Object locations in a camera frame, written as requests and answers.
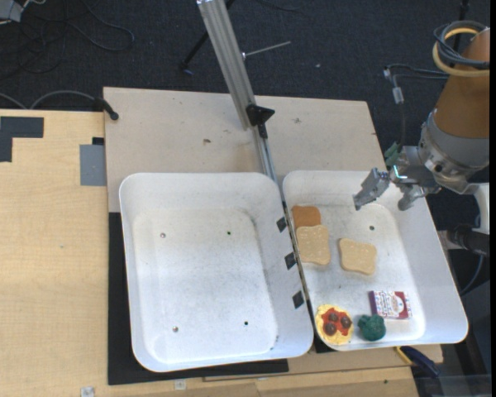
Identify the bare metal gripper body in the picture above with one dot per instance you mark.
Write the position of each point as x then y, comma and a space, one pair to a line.
421, 168

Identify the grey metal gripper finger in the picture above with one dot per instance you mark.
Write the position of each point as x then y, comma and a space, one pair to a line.
370, 189
411, 197

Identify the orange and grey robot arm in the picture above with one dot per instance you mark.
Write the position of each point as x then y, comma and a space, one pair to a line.
463, 97

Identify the white plastic tray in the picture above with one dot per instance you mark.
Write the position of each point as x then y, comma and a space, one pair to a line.
206, 279
401, 263

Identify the brown toast slice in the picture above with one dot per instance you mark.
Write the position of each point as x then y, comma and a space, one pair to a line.
306, 215

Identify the pale bread slice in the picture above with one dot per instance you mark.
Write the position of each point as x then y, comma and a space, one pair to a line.
357, 256
313, 244

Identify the purple and white carton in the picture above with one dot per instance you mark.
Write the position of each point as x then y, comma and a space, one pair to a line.
390, 304

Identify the green broccoli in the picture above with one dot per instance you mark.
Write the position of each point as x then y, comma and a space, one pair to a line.
372, 328

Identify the yellow and red pizza slice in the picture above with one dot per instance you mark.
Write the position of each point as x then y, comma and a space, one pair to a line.
334, 324

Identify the pale flat board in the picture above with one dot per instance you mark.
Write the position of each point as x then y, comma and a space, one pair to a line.
182, 139

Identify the black cylinder on white bracket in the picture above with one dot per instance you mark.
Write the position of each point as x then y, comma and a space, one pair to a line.
471, 240

